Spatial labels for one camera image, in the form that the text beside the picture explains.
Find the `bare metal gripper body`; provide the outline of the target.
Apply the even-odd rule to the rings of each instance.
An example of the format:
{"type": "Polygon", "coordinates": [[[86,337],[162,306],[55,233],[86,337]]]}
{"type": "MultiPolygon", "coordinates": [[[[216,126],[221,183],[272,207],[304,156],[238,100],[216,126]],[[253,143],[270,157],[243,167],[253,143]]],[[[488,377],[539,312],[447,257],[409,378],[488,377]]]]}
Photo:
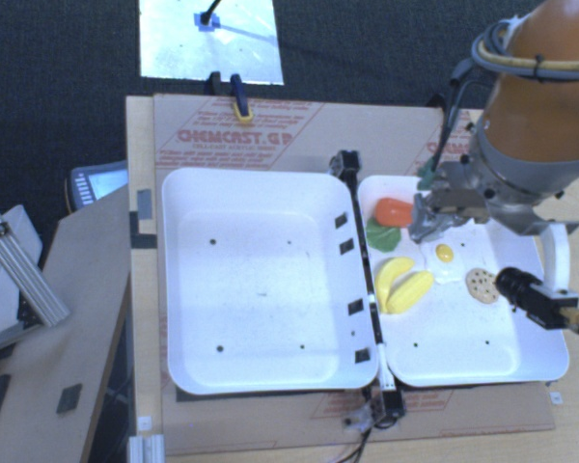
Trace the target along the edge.
{"type": "Polygon", "coordinates": [[[483,194],[468,180],[469,165],[444,162],[435,172],[427,196],[430,212],[458,214],[477,224],[486,223],[490,216],[483,194]]]}

